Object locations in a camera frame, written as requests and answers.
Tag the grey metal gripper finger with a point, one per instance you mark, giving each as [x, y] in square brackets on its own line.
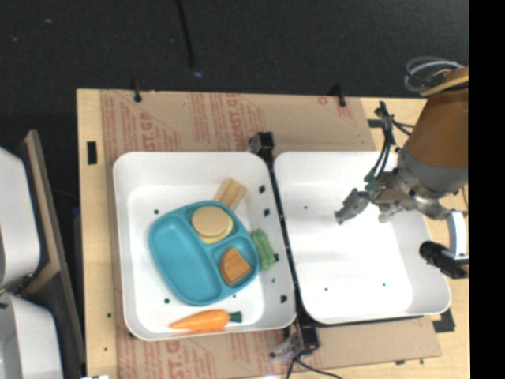
[349, 207]
[385, 215]

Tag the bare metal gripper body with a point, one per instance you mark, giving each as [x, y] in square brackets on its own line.
[402, 196]

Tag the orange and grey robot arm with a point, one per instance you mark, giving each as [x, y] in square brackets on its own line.
[440, 132]

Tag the white plastic tray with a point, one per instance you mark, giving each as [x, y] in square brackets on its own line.
[197, 243]
[359, 247]

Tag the green toy vegetable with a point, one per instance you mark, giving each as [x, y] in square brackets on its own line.
[263, 249]

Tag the pale wooden toy bread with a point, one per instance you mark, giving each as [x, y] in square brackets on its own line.
[230, 193]

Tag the orange waffle slice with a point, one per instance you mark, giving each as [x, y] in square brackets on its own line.
[234, 266]

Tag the round tan and yellow biscuit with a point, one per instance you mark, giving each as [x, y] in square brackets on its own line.
[211, 222]

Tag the brown cardboard board, red print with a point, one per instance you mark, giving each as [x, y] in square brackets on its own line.
[221, 121]

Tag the blue divided plate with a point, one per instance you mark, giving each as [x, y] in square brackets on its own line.
[185, 259]

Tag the orange carrot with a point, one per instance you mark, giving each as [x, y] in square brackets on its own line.
[201, 321]

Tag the black cylinder on white bracket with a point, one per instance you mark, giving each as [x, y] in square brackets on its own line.
[446, 253]

